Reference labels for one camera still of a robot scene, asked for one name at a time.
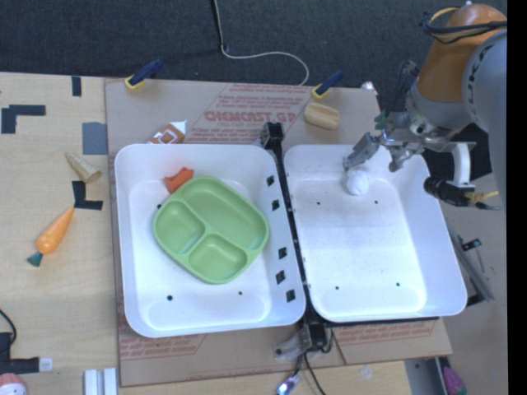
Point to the black cylinder on white bracket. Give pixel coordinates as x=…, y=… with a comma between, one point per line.
x=462, y=167

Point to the beige hot dog bun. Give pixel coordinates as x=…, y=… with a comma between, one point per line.
x=322, y=116

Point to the orange carrot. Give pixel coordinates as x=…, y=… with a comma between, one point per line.
x=54, y=233

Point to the beige ice cream cone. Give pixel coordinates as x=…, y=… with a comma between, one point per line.
x=84, y=168

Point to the white plastic tray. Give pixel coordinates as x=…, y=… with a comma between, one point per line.
x=197, y=307
x=362, y=253

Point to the green divided plate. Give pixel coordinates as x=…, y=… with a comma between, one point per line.
x=210, y=229

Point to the brown cardboard board red print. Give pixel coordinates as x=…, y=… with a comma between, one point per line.
x=230, y=356

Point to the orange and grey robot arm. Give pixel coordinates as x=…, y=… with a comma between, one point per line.
x=450, y=68

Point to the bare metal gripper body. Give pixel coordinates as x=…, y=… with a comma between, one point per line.
x=411, y=132

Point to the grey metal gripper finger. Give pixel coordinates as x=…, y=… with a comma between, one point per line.
x=401, y=158
x=361, y=150

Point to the orange pizza slice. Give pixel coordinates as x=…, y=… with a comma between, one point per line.
x=176, y=180

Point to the pink and white toy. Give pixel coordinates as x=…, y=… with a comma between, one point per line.
x=11, y=384

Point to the white ball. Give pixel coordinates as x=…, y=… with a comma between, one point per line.
x=357, y=182

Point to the brown and white carton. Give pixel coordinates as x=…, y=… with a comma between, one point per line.
x=166, y=135

